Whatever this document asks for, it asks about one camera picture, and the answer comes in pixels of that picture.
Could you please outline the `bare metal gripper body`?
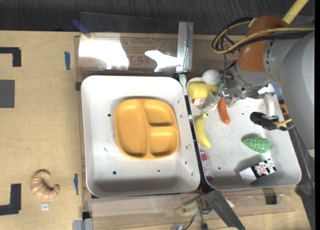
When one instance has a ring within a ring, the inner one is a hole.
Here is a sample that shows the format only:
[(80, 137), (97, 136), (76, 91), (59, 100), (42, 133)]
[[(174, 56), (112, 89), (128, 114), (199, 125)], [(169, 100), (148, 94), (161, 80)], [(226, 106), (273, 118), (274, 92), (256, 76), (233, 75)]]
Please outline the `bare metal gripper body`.
[(223, 88), (220, 92), (220, 96), (225, 99), (262, 99), (263, 93), (259, 93), (262, 86), (252, 86), (242, 81), (242, 79), (231, 78), (226, 79), (223, 84)]

